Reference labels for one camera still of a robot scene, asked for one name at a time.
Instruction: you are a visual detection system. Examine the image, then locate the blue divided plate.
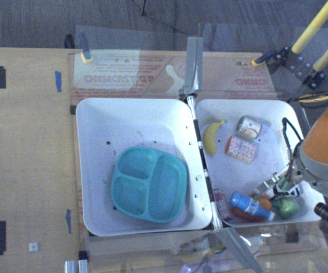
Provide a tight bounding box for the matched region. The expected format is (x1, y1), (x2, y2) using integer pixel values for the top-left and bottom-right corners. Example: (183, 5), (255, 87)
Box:
(110, 146), (189, 225)

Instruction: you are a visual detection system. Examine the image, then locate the red toy sausage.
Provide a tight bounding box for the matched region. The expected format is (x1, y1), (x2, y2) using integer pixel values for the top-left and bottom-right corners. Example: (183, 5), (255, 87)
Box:
(231, 206), (263, 223)

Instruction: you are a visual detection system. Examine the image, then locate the brown cardboard board, red print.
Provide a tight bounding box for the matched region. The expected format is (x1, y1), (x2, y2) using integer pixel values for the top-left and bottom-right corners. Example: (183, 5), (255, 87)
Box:
(68, 51), (328, 268)

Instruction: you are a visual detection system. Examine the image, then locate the white plastic tray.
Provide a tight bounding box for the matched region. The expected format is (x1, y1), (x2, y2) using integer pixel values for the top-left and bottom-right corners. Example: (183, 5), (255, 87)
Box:
(75, 97), (214, 237)
(194, 98), (328, 229)

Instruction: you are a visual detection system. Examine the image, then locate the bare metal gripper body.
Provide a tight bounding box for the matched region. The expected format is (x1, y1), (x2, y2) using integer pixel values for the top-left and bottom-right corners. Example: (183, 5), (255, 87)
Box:
(269, 164), (310, 193)

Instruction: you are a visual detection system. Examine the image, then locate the green toy broccoli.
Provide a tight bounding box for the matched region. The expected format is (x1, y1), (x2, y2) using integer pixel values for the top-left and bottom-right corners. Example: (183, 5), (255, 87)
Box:
(271, 197), (301, 220)

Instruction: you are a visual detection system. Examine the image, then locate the white and orange can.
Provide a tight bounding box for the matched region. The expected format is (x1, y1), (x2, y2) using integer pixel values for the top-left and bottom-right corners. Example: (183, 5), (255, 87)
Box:
(235, 115), (263, 140)

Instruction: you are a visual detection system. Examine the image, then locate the yellow banana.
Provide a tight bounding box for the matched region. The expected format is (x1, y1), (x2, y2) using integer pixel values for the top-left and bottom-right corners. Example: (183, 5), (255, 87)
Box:
(202, 119), (227, 156)

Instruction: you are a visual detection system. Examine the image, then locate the black cylinder on white bracket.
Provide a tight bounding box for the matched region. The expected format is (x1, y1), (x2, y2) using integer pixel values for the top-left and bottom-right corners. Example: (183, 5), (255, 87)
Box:
(313, 181), (328, 230)

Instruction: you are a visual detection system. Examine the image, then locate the orange toy carrot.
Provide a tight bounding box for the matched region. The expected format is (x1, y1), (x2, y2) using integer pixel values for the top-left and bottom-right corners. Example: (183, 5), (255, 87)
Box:
(258, 198), (273, 212)

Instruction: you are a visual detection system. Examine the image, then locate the white and orange carton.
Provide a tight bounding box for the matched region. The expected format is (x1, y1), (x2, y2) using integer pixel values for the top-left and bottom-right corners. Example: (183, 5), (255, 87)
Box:
(225, 135), (257, 164)

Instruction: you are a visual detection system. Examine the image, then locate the blue plastic bottle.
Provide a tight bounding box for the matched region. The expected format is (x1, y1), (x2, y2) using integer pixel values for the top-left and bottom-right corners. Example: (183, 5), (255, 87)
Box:
(229, 191), (276, 222)

